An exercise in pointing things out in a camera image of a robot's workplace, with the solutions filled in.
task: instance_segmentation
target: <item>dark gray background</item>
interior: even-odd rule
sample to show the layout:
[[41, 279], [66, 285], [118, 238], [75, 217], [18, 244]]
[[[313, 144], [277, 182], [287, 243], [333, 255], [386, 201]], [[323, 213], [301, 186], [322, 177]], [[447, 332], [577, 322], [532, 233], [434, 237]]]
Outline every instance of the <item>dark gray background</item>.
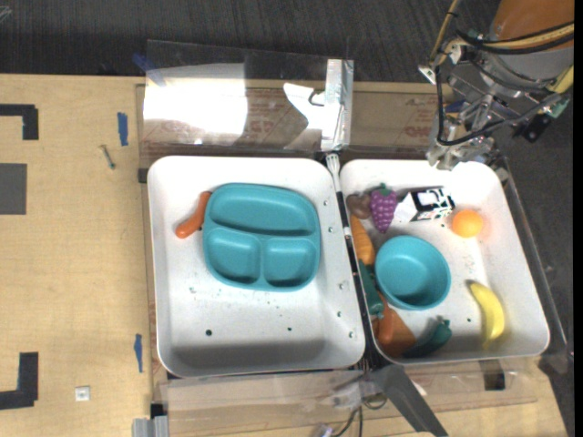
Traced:
[[[0, 24], [0, 72], [140, 75], [132, 55], [159, 39], [348, 56], [356, 80], [424, 82], [416, 67], [451, 1], [0, 0], [14, 11]], [[498, 2], [465, 0], [458, 26], [487, 31]], [[505, 145], [571, 351], [572, 105], [537, 143]], [[574, 434], [573, 358], [568, 366], [567, 374], [549, 374]]]

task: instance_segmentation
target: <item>toy orange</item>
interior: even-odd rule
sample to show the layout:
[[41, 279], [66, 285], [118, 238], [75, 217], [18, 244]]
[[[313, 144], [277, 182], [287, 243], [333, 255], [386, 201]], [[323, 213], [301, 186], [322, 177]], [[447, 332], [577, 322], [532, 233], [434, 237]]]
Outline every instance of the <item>toy orange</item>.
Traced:
[[480, 214], [474, 210], [460, 210], [454, 215], [452, 221], [452, 231], [462, 238], [472, 238], [477, 235], [484, 226], [484, 221]]

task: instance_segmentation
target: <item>bowl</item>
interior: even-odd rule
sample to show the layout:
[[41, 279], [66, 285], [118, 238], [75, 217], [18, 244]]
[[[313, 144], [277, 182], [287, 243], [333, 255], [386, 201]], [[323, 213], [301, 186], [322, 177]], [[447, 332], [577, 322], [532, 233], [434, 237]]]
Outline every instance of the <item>bowl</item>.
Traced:
[[451, 287], [451, 273], [443, 254], [418, 237], [388, 239], [378, 251], [374, 272], [387, 301], [404, 310], [433, 308]]

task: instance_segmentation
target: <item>toy carrot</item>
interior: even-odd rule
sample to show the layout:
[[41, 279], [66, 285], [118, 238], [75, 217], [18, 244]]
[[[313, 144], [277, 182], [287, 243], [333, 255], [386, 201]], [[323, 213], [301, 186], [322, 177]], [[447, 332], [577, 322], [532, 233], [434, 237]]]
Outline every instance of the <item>toy carrot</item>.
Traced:
[[197, 209], [194, 211], [194, 214], [190, 216], [190, 218], [176, 228], [176, 236], [179, 238], [186, 238], [192, 235], [196, 230], [198, 230], [202, 226], [202, 222], [204, 220], [204, 212], [207, 208], [207, 203], [209, 202], [210, 198], [210, 191], [203, 191], [200, 193], [199, 196], [199, 204]]
[[350, 226], [353, 231], [353, 244], [356, 251], [356, 258], [361, 260], [365, 266], [372, 266], [376, 254], [374, 246], [364, 229], [361, 221], [355, 216], [350, 216]]

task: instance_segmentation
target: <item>wooden table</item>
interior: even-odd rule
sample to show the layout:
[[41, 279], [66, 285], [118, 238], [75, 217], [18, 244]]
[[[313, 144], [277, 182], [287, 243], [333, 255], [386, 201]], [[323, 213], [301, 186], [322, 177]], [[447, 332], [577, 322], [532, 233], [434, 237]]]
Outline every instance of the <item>wooden table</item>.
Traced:
[[[0, 163], [27, 164], [26, 214], [0, 215], [0, 391], [16, 388], [19, 353], [39, 356], [38, 400], [34, 407], [0, 411], [0, 435], [129, 436], [132, 421], [149, 416], [150, 332], [137, 180], [136, 88], [143, 82], [0, 75], [0, 103], [34, 104], [40, 130], [38, 140], [24, 141], [20, 118], [0, 117]], [[118, 112], [128, 116], [127, 146], [120, 144]], [[107, 146], [115, 169], [107, 166], [100, 145]], [[137, 335], [143, 339], [143, 372], [134, 351]], [[547, 377], [537, 368], [532, 374], [536, 402], [437, 416], [451, 435], [565, 435]], [[89, 401], [76, 401], [81, 386], [90, 387]], [[403, 418], [364, 425], [370, 436], [411, 431]]]

